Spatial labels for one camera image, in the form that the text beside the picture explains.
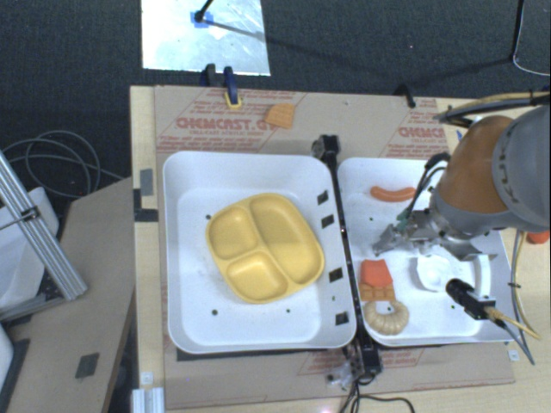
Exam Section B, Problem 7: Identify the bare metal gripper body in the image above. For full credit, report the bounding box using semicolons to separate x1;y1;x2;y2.
394;210;484;262

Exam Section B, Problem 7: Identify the orange pizza slice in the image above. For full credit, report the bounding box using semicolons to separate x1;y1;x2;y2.
358;259;396;303

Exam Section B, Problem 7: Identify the thin black rod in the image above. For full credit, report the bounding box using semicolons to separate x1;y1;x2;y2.
325;152;368;348

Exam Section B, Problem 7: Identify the orange sausage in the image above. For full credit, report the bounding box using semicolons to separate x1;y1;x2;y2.
369;185;418;203

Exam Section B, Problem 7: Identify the beige doughnut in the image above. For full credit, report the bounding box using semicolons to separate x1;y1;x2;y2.
363;299;410;336

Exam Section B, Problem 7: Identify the white plastic tray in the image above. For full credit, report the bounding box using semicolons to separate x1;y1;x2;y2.
337;157;516;348
162;150;359;355

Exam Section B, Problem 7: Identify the yellow divided plate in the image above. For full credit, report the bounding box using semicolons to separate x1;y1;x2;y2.
205;193;326;305

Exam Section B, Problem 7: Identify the brown cardboard board red print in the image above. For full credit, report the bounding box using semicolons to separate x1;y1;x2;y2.
152;84;517;410

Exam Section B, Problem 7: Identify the orange biscuit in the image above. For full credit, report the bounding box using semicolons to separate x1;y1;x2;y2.
263;103;297;130

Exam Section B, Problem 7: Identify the black cylinder on white bracket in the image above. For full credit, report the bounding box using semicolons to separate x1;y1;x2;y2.
444;252;499;320

